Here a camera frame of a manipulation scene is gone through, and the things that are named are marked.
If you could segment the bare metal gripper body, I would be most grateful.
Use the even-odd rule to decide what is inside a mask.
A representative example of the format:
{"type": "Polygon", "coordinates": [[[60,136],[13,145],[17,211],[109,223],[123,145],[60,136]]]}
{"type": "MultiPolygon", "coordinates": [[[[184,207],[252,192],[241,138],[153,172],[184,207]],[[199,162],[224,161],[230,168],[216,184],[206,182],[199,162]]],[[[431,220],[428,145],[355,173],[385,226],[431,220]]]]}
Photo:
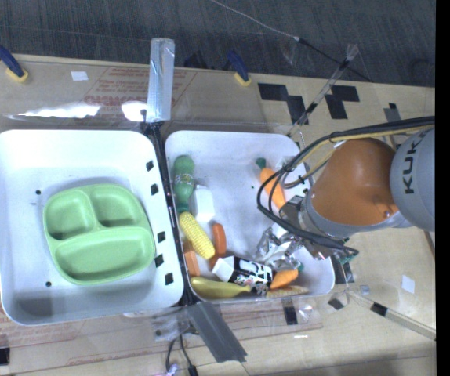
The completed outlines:
{"type": "Polygon", "coordinates": [[[326,259],[331,255],[344,258],[347,252],[343,242],[316,227],[307,210],[307,198],[295,195],[280,209],[279,215],[291,227],[291,234],[315,259],[326,259]]]}

